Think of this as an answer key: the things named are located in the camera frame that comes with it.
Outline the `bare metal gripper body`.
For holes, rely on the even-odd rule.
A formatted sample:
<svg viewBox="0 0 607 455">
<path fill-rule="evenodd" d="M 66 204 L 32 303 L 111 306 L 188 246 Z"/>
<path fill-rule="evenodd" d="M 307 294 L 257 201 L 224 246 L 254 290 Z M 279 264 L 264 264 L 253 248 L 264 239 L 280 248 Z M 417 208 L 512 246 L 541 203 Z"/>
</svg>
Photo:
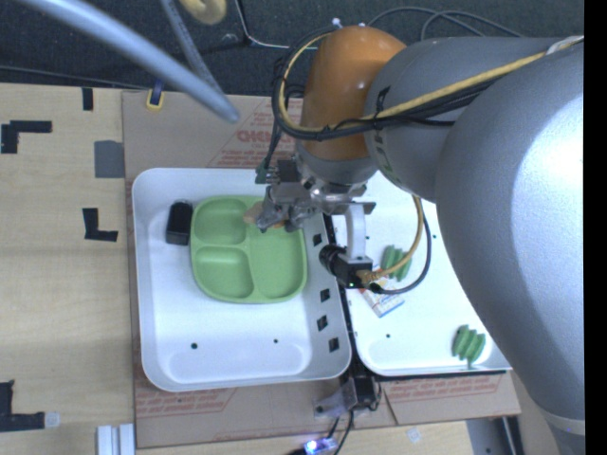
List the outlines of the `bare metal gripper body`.
<svg viewBox="0 0 607 455">
<path fill-rule="evenodd" d="M 328 178 L 313 172 L 300 158 L 279 160 L 267 172 L 264 200 L 272 201 L 286 217 L 290 208 L 316 213 L 343 215 L 366 192 L 369 177 L 354 178 L 342 166 Z"/>
</svg>

